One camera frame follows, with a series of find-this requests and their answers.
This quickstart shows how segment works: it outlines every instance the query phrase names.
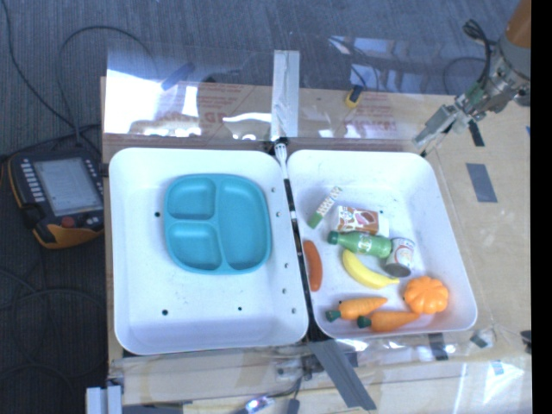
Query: toy banana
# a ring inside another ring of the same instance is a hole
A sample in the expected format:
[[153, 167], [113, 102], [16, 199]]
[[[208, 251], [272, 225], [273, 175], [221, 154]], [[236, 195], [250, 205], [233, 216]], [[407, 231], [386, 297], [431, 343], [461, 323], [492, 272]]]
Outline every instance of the toy banana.
[[370, 270], [350, 250], [343, 250], [342, 260], [347, 273], [349, 273], [354, 280], [365, 286], [379, 289], [391, 284], [398, 284], [398, 278], [389, 278], [383, 274]]

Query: toy pumpkin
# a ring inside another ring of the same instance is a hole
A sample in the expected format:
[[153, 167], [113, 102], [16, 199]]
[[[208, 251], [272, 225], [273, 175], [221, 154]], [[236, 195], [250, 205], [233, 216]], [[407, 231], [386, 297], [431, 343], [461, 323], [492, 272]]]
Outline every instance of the toy pumpkin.
[[415, 313], [434, 314], [447, 308], [449, 289], [439, 279], [421, 276], [408, 282], [404, 299]]

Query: green bottle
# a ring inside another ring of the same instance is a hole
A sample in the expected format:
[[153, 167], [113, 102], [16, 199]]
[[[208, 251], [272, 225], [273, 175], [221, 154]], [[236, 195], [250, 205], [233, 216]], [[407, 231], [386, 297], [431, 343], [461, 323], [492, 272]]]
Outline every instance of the green bottle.
[[330, 231], [328, 242], [344, 246], [353, 253], [371, 254], [383, 259], [387, 258], [392, 251], [390, 239], [361, 231], [351, 231], [348, 233]]

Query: blue divided plate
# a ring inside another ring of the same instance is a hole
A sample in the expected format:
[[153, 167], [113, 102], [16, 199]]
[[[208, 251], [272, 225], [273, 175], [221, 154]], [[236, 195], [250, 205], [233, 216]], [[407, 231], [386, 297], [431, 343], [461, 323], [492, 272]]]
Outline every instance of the blue divided plate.
[[166, 245], [174, 262], [195, 273], [248, 273], [263, 265], [272, 237], [267, 201], [249, 179], [185, 175], [165, 193]]

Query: dark floor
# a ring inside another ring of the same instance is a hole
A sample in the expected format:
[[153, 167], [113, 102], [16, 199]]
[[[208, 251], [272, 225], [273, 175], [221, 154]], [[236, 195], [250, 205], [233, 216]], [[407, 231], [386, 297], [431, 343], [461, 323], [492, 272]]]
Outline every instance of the dark floor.
[[[260, 53], [297, 49], [303, 87], [340, 90], [350, 87], [353, 64], [373, 61], [362, 53], [344, 57], [328, 46], [328, 37], [360, 39], [360, 47], [393, 41], [378, 72], [403, 78], [390, 78], [377, 90], [456, 94], [477, 78], [484, 56], [462, 25], [474, 19], [496, 40], [517, 3], [1, 0], [0, 412], [85, 412], [85, 388], [105, 384], [104, 240], [42, 248], [23, 225], [5, 161], [26, 147], [73, 148], [75, 122], [86, 126], [83, 146], [100, 157], [99, 81], [114, 41], [148, 44], [160, 60], [166, 44]], [[471, 58], [454, 61], [465, 57]], [[413, 72], [406, 63], [419, 66]], [[247, 78], [250, 84], [271, 81], [258, 72]]]

